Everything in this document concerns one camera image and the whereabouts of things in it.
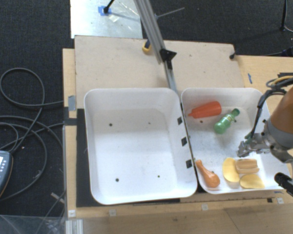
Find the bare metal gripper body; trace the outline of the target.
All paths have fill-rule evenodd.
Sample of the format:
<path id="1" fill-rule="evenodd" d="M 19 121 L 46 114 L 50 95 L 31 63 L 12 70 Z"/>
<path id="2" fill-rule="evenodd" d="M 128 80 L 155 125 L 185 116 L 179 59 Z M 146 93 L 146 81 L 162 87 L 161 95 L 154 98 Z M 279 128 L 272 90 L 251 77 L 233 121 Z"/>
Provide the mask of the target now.
<path id="1" fill-rule="evenodd" d="M 246 154 L 251 153 L 268 153 L 273 150 L 273 137 L 266 132 L 255 133 L 251 136 L 251 133 L 246 136 Z"/>

